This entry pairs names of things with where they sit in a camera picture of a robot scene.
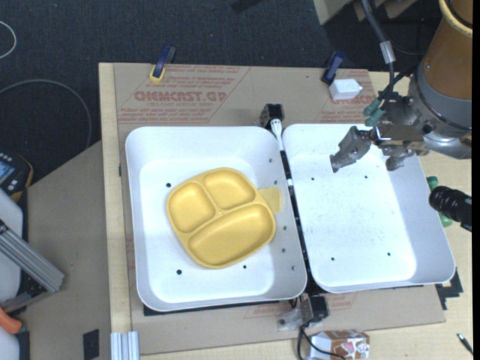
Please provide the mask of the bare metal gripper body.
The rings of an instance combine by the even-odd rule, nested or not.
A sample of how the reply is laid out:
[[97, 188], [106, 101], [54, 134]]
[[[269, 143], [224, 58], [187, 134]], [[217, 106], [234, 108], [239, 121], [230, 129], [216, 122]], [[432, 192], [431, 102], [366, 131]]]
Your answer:
[[409, 157], [426, 155], [423, 133], [413, 124], [416, 121], [412, 99], [392, 96], [381, 108], [382, 116], [373, 128], [373, 144], [388, 156]]

